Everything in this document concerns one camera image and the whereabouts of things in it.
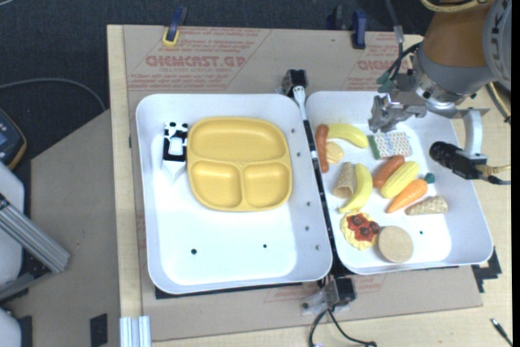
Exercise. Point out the orange carrot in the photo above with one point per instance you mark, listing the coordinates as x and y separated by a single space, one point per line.
408 195

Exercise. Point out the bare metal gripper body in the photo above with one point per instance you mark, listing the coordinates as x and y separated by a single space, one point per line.
420 95

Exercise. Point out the brown cardboard board red print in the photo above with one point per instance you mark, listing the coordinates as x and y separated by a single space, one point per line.
252 53

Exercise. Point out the white plastic tray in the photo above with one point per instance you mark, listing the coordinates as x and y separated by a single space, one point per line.
438 244
227 248

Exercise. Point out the round tan biscuit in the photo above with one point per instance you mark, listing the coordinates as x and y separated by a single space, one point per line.
395 244

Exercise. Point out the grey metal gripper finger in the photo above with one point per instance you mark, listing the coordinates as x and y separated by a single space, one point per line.
395 114
376 115

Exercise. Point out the yellow banana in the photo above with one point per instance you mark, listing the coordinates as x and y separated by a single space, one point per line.
364 185
351 133

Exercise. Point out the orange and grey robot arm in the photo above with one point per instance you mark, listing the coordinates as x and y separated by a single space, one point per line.
459 28

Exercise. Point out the yellow spaghetti with meatballs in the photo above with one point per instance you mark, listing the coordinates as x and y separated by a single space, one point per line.
359 231

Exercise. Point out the yellow divided plate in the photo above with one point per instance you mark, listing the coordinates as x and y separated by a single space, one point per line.
239 162

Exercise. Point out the thin black and white rod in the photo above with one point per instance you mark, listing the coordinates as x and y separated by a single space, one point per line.
313 152

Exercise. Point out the orange sausage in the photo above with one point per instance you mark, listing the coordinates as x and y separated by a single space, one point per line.
321 142
388 170

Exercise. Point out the black cylinder on white bracket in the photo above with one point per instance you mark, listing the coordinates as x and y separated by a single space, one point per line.
455 158

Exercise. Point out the tan potato crisp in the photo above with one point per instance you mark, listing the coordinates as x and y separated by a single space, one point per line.
334 153

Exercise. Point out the black and white carton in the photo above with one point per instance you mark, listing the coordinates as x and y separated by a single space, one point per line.
174 150

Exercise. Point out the yellow corn cob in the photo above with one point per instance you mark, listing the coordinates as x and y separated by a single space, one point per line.
400 179

